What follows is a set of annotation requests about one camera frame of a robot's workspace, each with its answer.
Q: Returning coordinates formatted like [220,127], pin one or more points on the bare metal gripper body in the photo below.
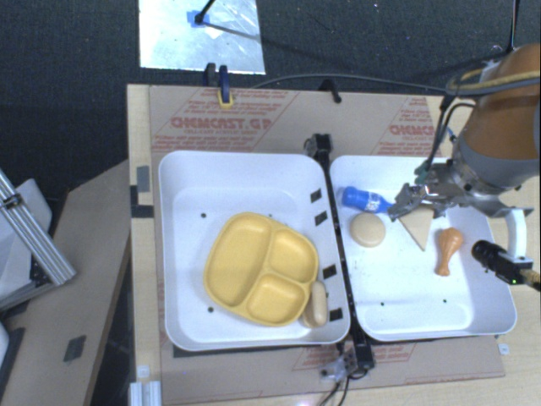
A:
[462,186]

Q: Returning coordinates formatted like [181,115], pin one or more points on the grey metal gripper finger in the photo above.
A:
[439,210]
[406,203]

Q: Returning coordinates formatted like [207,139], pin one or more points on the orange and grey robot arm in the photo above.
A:
[503,116]

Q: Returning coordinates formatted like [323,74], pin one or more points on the tan triangular bread slice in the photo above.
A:
[420,228]

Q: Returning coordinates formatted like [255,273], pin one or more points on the orange chicken drumstick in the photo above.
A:
[449,243]

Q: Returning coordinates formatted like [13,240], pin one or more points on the round beige biscuit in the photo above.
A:
[367,230]

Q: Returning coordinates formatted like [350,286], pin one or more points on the blue bottle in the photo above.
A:
[359,199]

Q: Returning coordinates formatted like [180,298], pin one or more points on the thin black rod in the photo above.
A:
[340,243]

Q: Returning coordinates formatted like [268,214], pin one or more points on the white plastic tray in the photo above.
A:
[406,303]
[236,184]

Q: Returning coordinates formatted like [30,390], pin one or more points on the beige bread roll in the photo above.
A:
[317,307]

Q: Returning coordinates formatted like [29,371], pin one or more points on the brown cardboard board, red print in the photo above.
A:
[270,125]

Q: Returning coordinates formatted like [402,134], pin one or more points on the yellow divided plate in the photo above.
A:
[249,260]

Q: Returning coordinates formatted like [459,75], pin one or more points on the black cylinder on white bracket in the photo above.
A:
[496,258]

